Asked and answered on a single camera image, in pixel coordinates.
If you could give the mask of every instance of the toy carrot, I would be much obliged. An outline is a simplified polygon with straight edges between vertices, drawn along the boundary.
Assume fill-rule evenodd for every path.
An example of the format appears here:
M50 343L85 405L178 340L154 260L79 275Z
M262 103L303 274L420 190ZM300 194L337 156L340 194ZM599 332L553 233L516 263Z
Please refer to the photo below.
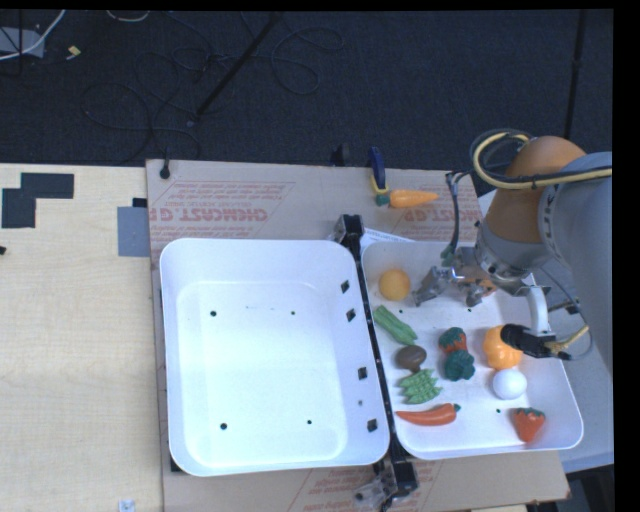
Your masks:
M513 424L518 437L525 443L536 437L545 420L545 414L533 407L518 407L513 411Z
M458 404L441 404L426 411L396 411L396 415L415 425L446 425L452 423L460 410Z
M378 206L388 204L392 208L410 208L435 201L438 197L440 196L435 192L426 190L396 189L388 194L378 194L376 204Z

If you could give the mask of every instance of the white plastic tray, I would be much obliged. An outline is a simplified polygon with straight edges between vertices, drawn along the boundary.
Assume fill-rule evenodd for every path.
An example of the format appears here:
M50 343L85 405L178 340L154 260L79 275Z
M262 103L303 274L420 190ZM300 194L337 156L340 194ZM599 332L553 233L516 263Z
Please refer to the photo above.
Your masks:
M416 344L427 350L427 360L421 368L433 368L433 375L438 377L437 385L443 387L436 398L425 404L405 404L402 388L397 383L410 372L395 363L395 355L403 345L376 327L392 409L423 410L444 402L461 406L457 419L448 425L416 426L396 419L400 443L421 459L561 450L577 445L582 439L582 418L560 360L524 355L517 368L528 381L525 394L514 400L501 400L492 390L495 370L487 365L482 350L484 334L487 329L505 323L530 326L526 299L514 298L498 290L485 297L481 304L468 308L463 293L453 285L419 307L410 296L403 302L392 302L380 295L379 277L391 267L404 269L411 278L412 289L418 289L431 266L440 265L440 253L445 246L445 243L437 242L377 242L363 252L372 311L384 304L413 327L418 334ZM438 338L450 327L461 327L467 334L468 349L475 358L476 368L470 380L454 382L444 376L445 355L438 348ZM523 443L517 437L511 420L511 409L516 407L535 407L546 414L546 423L533 442Z
M169 445L184 471L365 465L384 456L389 428L347 249L179 239L162 252L160 275Z

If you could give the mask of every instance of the toy orange bell pepper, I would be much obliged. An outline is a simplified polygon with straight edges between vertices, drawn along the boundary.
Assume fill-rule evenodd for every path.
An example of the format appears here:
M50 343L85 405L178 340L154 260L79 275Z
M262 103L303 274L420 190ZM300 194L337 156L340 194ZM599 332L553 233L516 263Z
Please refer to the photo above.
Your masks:
M487 355L487 364L495 370L513 368L522 359L522 350L507 345L500 337L502 325L487 331L482 343L482 350Z

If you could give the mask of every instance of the plastic food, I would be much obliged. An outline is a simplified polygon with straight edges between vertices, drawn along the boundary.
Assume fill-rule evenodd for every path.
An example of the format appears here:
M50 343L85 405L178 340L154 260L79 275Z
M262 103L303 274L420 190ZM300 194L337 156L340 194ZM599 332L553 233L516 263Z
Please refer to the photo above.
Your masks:
M389 192L389 204L393 208L409 208L438 199L435 192L426 190L397 189Z
M487 355L487 364L496 370L513 368L522 359L522 351L507 345L500 338L502 325L492 327L487 331L482 343L482 349Z
M387 300L404 300L411 291L411 280L404 270L392 268L380 276L378 289Z
M412 372L420 371L420 365L427 358L427 351L418 345L407 345L398 350L396 354L396 363L400 368L411 370Z
M438 346L448 354L456 350L467 350L467 335L460 327L447 329L438 339Z
M403 420L416 425L435 426L447 425L458 417L458 404L441 404L426 411L396 411L396 415Z
M433 370L426 368L409 375L400 381L403 393L407 397L408 404L423 404L437 397L442 388L436 386L437 377L433 376Z
M502 400L513 400L527 390L527 378L515 368L499 370L493 376L493 391Z
M387 331L394 340L404 345L415 345L418 335L409 324L404 323L384 305L378 306L373 312L375 322Z
M449 380L469 380L476 372L474 358L466 350L456 350L447 356L444 363L444 375Z
M546 419L542 411L533 407L518 407L513 411L513 424L518 437L525 443L532 441L538 435Z

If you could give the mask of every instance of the cardboard sheet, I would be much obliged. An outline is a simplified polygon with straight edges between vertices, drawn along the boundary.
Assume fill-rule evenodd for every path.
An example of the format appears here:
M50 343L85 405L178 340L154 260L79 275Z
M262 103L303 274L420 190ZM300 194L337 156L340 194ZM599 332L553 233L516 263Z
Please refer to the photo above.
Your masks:
M165 511L370 510L353 499L354 490L375 476L368 466L211 478L172 471L158 258L166 244L183 237L326 239L343 214L360 215L366 228L384 233L449 241L454 216L446 172L387 169L390 188L440 194L419 207L393 209L375 204L367 168L171 161L163 179L163 163L149 160L146 169ZM460 240L473 242L481 211L470 178L460 182L458 193ZM556 452L415 461L414 466L419 488L393 510L466 510L551 501L569 493Z

